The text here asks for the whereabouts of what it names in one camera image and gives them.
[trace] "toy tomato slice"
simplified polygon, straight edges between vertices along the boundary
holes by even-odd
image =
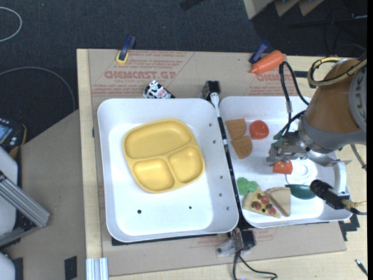
[[[282,174],[291,174],[293,172],[293,164],[291,164],[291,161],[288,162],[277,162],[273,165],[272,168],[273,173],[282,173]]]
[[[250,124],[250,136],[252,139],[263,139],[269,134],[267,124],[262,120],[255,120]]]

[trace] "blue marker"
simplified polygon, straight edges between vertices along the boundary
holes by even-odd
[[[269,46],[269,42],[267,40],[262,40],[262,43],[260,45],[260,47],[258,48],[258,50],[251,56],[249,62],[251,64],[254,64],[256,63],[260,58],[261,58],[261,55],[264,53],[264,51],[268,48]]]

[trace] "yellow plate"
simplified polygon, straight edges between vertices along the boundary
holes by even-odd
[[[130,130],[123,151],[134,179],[151,193],[183,187],[205,171],[197,140],[180,120],[158,120]]]

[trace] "toy pizza slice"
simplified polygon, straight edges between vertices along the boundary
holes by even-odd
[[[264,194],[260,187],[258,187],[255,193],[252,194],[252,198],[245,199],[243,202],[243,208],[249,211],[259,213],[261,215],[280,217],[279,212],[273,206],[269,198]]]
[[[265,193],[284,216],[290,216],[290,188],[271,188]]]

